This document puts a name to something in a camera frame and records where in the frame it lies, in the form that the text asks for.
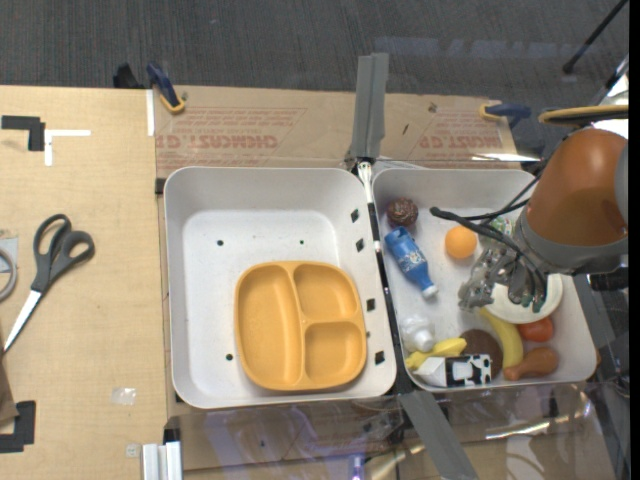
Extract white plastic tray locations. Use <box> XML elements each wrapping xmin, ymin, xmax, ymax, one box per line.
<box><xmin>371</xmin><ymin>167</ymin><xmax>599</xmax><ymax>394</ymax></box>
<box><xmin>163</xmin><ymin>166</ymin><xmax>399</xmax><ymax>411</ymax></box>

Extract brown chicken drumstick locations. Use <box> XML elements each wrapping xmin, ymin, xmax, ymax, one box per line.
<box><xmin>502</xmin><ymin>345</ymin><xmax>560</xmax><ymax>382</ymax></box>

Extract red tomato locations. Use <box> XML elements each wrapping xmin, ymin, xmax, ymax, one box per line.
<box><xmin>515</xmin><ymin>316</ymin><xmax>556</xmax><ymax>344</ymax></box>

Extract black and white milk carton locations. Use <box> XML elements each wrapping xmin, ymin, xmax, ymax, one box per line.
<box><xmin>413</xmin><ymin>353</ymin><xmax>494</xmax><ymax>389</ymax></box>

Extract brown cardboard board red print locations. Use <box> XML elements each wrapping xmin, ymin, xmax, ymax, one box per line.
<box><xmin>152</xmin><ymin>85</ymin><xmax>601</xmax><ymax>472</ymax></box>

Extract black cylinder on white bracket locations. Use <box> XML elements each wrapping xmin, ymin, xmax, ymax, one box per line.
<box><xmin>587</xmin><ymin>266</ymin><xmax>631</xmax><ymax>293</ymax></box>

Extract blue plastic bottle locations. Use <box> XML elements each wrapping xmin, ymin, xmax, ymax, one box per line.
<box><xmin>383</xmin><ymin>225</ymin><xmax>440</xmax><ymax>300</ymax></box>

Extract orange ball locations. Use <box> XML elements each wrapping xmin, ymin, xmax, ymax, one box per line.
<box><xmin>444</xmin><ymin>225</ymin><xmax>479</xmax><ymax>261</ymax></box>

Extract green and white can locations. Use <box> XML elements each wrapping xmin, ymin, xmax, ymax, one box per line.
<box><xmin>488</xmin><ymin>215</ymin><xmax>517</xmax><ymax>242</ymax></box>

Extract brown round biscuit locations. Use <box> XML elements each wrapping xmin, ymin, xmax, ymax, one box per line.
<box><xmin>459</xmin><ymin>328</ymin><xmax>505</xmax><ymax>378</ymax></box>

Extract grey tape roll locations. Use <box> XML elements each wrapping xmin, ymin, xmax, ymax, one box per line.
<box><xmin>0</xmin><ymin>244</ymin><xmax>19</xmax><ymax>303</ymax></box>

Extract orange divided plate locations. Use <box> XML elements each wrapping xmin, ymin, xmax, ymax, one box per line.
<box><xmin>233</xmin><ymin>260</ymin><xmax>369</xmax><ymax>394</ymax></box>

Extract yellow banana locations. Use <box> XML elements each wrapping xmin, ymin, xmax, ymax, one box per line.
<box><xmin>478</xmin><ymin>306</ymin><xmax>525</xmax><ymax>370</ymax></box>

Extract grey handled scissors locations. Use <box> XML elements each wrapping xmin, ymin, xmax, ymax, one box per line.
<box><xmin>1</xmin><ymin>212</ymin><xmax>97</xmax><ymax>355</ymax></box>

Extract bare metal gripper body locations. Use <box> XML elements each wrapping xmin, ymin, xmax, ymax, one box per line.
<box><xmin>470</xmin><ymin>245</ymin><xmax>547</xmax><ymax>307</ymax></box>

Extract white round plate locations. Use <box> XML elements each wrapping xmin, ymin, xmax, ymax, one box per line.
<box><xmin>482</xmin><ymin>271</ymin><xmax>564</xmax><ymax>326</ymax></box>

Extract small white bottle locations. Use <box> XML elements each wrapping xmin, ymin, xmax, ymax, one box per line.
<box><xmin>399</xmin><ymin>313</ymin><xmax>437</xmax><ymax>354</ymax></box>

